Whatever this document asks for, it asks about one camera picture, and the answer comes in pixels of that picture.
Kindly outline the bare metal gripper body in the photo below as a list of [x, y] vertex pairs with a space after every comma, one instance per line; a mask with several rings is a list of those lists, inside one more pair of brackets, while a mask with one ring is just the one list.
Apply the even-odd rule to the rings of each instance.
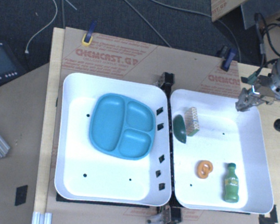
[[251, 86], [250, 92], [261, 94], [261, 103], [272, 105], [274, 102], [280, 102], [280, 79], [272, 76], [258, 76], [257, 80]]

